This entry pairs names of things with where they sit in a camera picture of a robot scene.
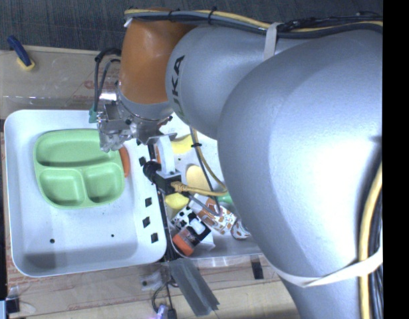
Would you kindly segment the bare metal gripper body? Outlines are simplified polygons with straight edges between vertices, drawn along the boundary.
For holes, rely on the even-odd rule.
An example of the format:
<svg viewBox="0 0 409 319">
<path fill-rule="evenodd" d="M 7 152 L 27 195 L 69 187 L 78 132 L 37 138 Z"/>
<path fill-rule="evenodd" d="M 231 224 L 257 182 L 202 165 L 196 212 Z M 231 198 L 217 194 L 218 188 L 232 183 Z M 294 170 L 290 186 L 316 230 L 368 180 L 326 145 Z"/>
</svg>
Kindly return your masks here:
<svg viewBox="0 0 409 319">
<path fill-rule="evenodd" d="M 96 112 L 100 149 L 117 151 L 129 140 L 155 144 L 164 135 L 160 128 L 171 120 L 172 114 L 168 102 L 137 103 L 118 91 L 115 100 L 104 102 Z"/>
</svg>

